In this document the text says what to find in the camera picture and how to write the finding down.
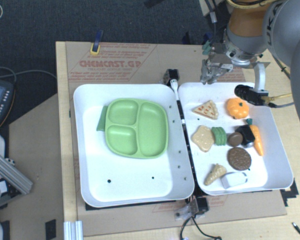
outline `toy bread slice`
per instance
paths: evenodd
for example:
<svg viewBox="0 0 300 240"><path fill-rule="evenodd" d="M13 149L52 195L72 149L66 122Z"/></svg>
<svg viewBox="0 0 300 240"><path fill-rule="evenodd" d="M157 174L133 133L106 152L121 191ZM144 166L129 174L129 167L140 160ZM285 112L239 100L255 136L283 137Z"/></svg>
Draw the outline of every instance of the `toy bread slice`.
<svg viewBox="0 0 300 240"><path fill-rule="evenodd" d="M214 182L216 179L220 178L221 176L225 175L227 173L227 169L222 166L221 164L216 164L212 171L207 175L204 185L208 186L212 182Z"/></svg>
<svg viewBox="0 0 300 240"><path fill-rule="evenodd" d="M219 115L217 106L212 100L196 107L193 112L214 120L216 120Z"/></svg>
<svg viewBox="0 0 300 240"><path fill-rule="evenodd" d="M191 140L203 151L207 152L215 143L213 132L205 125L199 126L196 132L192 135Z"/></svg>

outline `black pen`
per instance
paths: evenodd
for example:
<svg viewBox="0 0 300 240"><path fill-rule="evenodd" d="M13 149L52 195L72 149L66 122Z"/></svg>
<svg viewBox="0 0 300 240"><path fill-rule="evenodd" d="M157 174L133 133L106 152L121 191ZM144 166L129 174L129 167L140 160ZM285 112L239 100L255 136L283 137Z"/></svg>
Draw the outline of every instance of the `black pen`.
<svg viewBox="0 0 300 240"><path fill-rule="evenodd" d="M297 226L297 224L292 222L292 225L294 226L295 230L300 234L300 228Z"/></svg>

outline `toy carrot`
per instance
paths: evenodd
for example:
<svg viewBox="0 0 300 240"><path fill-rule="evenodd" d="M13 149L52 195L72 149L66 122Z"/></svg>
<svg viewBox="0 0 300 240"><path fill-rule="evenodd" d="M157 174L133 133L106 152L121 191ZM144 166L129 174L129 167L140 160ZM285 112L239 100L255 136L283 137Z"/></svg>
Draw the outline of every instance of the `toy carrot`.
<svg viewBox="0 0 300 240"><path fill-rule="evenodd" d="M260 131L259 131L258 126L252 124L252 119L251 118L248 118L245 121L248 123L248 125L249 125L249 127L250 127L250 129L251 129L251 131L252 131L252 133L255 137L255 140L253 142L254 148L256 149L256 151L258 152L258 154L260 156L263 156L264 155L264 148L263 148L263 145L262 145L261 135L260 135Z"/></svg>

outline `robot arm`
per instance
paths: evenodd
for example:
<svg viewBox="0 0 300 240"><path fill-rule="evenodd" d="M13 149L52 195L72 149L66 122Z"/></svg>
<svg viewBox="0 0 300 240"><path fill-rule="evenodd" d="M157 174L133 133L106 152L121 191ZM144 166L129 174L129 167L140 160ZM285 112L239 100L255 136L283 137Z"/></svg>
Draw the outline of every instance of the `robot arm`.
<svg viewBox="0 0 300 240"><path fill-rule="evenodd" d="M292 96L300 119L300 0L227 1L234 9L223 42L213 44L209 58L202 62L201 82L212 84L233 66L256 71L258 56L268 49L276 60L290 67ZM258 88L254 91L264 95Z"/></svg>

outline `wooden table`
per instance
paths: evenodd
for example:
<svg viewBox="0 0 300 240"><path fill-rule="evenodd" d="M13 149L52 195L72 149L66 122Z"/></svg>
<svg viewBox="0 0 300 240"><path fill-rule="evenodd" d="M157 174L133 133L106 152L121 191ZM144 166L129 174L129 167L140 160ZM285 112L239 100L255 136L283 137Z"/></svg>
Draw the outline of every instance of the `wooden table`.
<svg viewBox="0 0 300 240"><path fill-rule="evenodd" d="M201 49L200 46L196 45L193 48L199 50ZM183 48L179 45L179 56L183 56L182 49ZM72 128L69 118L70 96L68 86L66 42L60 41L56 43L56 59L60 121L63 212L65 222L74 222L78 220L78 213L75 191L73 143L71 133ZM269 91L269 95L278 96L290 93L290 81L285 76L285 74L281 72L280 68L274 62L272 56L268 52L265 52L261 61L271 62L266 69L265 84L265 89ZM244 70L244 77L247 82L254 82L254 71L249 69ZM286 207L287 215L204 224L201 225L201 228L205 233L213 236L222 236L222 239L225 240L300 239L300 235L292 226L292 222L295 222L300 227L300 122L294 106L272 109L272 113L292 168L299 195L297 195L296 198L288 200L288 207ZM127 233L89 236L85 237L84 239L177 240L179 239L179 232L180 227L171 227ZM189 239L205 239L205 237L201 235L201 233L196 229L194 225L189 225L185 228L183 237L188 237Z"/></svg>

